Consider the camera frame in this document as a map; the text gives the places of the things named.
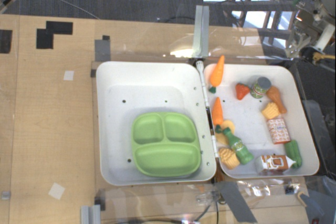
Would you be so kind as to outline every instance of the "jar lid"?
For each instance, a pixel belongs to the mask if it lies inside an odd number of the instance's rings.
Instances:
[[[259,86],[264,90],[268,90],[272,86],[269,79],[265,78],[265,77],[260,77],[257,82],[258,82]]]

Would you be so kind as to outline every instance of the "green cucumber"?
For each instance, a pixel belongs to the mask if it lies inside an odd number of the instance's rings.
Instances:
[[[292,140],[285,144],[286,155],[291,158],[295,163],[292,168],[299,168],[302,165],[302,158],[299,151],[298,142]]]

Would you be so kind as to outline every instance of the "wooden table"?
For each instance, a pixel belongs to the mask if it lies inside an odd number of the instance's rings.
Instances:
[[[36,29],[46,28],[47,20],[73,22],[73,34],[54,35],[54,49],[36,49]],[[102,181],[99,168],[95,170],[93,134],[97,126],[93,124],[90,77],[95,39],[110,36],[112,59],[170,61],[171,51],[191,46],[193,26],[0,15],[0,29],[13,31],[11,52],[0,54],[0,191],[10,190],[12,195],[10,200],[0,200],[0,223],[80,223],[80,207],[93,205],[97,186],[108,189],[112,200],[121,191]],[[251,37],[242,43],[237,30],[210,27],[212,55],[225,53],[232,62],[241,62],[235,56],[262,56],[257,32],[249,31]],[[74,79],[64,80],[65,71],[74,71]],[[296,180],[304,185],[303,178]],[[54,183],[65,188],[60,199],[48,195]],[[180,206],[174,203],[173,194],[182,191],[183,196],[185,186],[171,191],[169,186],[158,188],[172,193],[166,198],[171,199],[172,208]],[[176,196],[177,201],[188,203],[186,197],[194,199],[200,193],[199,188],[190,187],[187,196]],[[134,200],[134,195],[132,199],[117,196],[116,207],[102,213],[105,219],[121,210],[153,216],[164,213],[160,205],[155,212],[155,193],[143,198],[147,200],[143,203]],[[190,201],[187,208],[202,211],[194,203]],[[274,215],[281,215],[284,223],[288,219],[307,222],[305,209],[294,195],[265,197],[252,206],[259,223],[271,223]],[[236,222],[227,206],[220,210],[221,219]],[[213,223],[215,215],[208,213],[202,223]]]

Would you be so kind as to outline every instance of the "chocolate milk carton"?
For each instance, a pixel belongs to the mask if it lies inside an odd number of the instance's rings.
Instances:
[[[289,169],[295,161],[286,155],[262,155],[256,158],[255,164],[257,172],[260,173],[278,173]]]

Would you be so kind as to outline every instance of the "green divided plate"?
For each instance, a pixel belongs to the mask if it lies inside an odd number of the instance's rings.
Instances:
[[[180,113],[138,116],[132,125],[132,151],[136,167],[148,176],[189,175],[201,164],[195,125]]]

